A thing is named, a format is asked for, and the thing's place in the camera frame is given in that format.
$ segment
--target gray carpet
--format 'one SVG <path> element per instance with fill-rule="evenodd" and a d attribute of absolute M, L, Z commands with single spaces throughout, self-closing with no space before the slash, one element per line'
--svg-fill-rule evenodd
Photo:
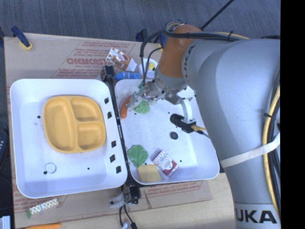
<path fill-rule="evenodd" d="M 172 20 L 200 27 L 228 1 L 0 0 L 0 27 L 6 36 L 12 36 L 10 29 L 16 25 L 24 32 L 135 41 L 142 29 L 150 35 Z M 235 0 L 205 31 L 260 38 L 280 35 L 280 21 L 281 0 Z M 4 51 L 0 49 L 0 121 L 7 123 L 5 81 Z M 9 158 L 0 177 L 10 181 Z M 10 189 L 6 181 L 0 181 L 0 217 L 13 215 Z"/>

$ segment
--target white tray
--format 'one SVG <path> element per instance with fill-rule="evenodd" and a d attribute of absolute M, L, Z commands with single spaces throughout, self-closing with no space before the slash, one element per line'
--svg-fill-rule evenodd
<path fill-rule="evenodd" d="M 141 80 L 121 80 L 115 86 L 117 104 L 120 108 L 123 102 L 133 92 L 138 91 Z M 194 91 L 187 87 L 179 93 L 181 97 L 193 97 L 190 104 L 193 118 L 198 126 L 203 127 Z M 137 168 L 130 162 L 133 178 L 140 184 L 153 185 L 174 182 L 212 179 L 219 173 L 219 162 L 212 142 L 204 135 L 192 132 L 186 133 L 171 123 L 170 116 L 179 114 L 183 116 L 182 106 L 173 105 L 166 100 L 159 100 L 150 105 L 147 114 L 135 114 L 134 110 L 127 112 L 127 117 L 121 119 L 122 131 L 126 149 L 133 145 L 142 145 L 148 152 L 146 164 L 153 164 L 152 159 L 164 150 L 179 166 L 174 174 L 168 178 L 161 171 L 161 181 L 142 182 Z M 176 132 L 178 139 L 170 138 L 170 132 Z"/>
<path fill-rule="evenodd" d="M 42 110 L 44 103 L 57 95 L 87 96 L 99 104 L 106 126 L 106 141 L 100 148 L 64 154 L 49 146 Z M 120 187 L 126 181 L 120 135 L 105 83 L 79 79 L 22 79 L 11 86 L 10 100 L 16 180 L 24 196 L 44 198 L 88 192 Z M 48 163 L 52 163 L 51 169 L 56 166 L 52 174 L 45 174 Z"/>

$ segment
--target green toy vegetable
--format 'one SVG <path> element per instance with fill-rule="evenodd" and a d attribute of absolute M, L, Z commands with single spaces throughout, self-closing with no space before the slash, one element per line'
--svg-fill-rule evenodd
<path fill-rule="evenodd" d="M 146 114 L 149 112 L 149 104 L 145 100 L 142 100 L 142 102 L 136 106 L 134 110 L 138 113 Z"/>
<path fill-rule="evenodd" d="M 127 151 L 130 161 L 134 166 L 139 167 L 144 164 L 148 157 L 147 151 L 141 145 L 134 145 Z"/>

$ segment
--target white strap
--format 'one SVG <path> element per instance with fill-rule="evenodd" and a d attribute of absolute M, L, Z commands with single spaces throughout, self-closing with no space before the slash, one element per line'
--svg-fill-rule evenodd
<path fill-rule="evenodd" d="M 280 133 L 279 133 L 276 135 L 275 139 L 272 142 L 262 145 L 260 147 L 257 147 L 255 149 L 252 149 L 246 153 L 224 159 L 224 160 L 220 161 L 220 164 L 222 165 L 223 168 L 237 165 L 246 160 L 258 157 L 263 154 L 267 154 L 267 153 L 271 152 L 272 150 L 275 150 L 280 145 L 280 143 L 281 143 L 281 137 L 280 137 Z"/>

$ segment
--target kuka logo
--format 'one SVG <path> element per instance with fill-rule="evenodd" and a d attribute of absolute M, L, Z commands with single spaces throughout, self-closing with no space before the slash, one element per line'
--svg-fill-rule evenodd
<path fill-rule="evenodd" d="M 240 222 L 249 222 L 249 223 L 265 223 L 272 222 L 277 224 L 275 217 L 270 210 L 251 210 L 250 212 L 247 209 L 236 209 L 235 208 L 235 219 Z"/>

